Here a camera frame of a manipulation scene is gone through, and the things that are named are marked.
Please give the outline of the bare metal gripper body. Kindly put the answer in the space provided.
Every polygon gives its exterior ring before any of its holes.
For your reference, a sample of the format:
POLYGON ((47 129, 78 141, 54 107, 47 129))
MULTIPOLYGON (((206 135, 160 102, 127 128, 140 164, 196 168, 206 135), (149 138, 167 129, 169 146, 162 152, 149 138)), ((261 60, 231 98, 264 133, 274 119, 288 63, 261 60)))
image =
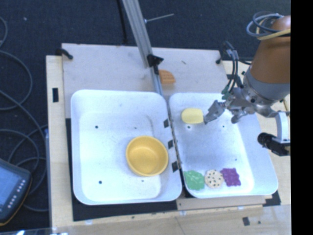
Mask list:
POLYGON ((252 88, 236 87, 224 95, 225 107, 237 117, 258 113, 264 117, 275 117, 277 112, 271 107, 275 100, 267 99, 252 88))

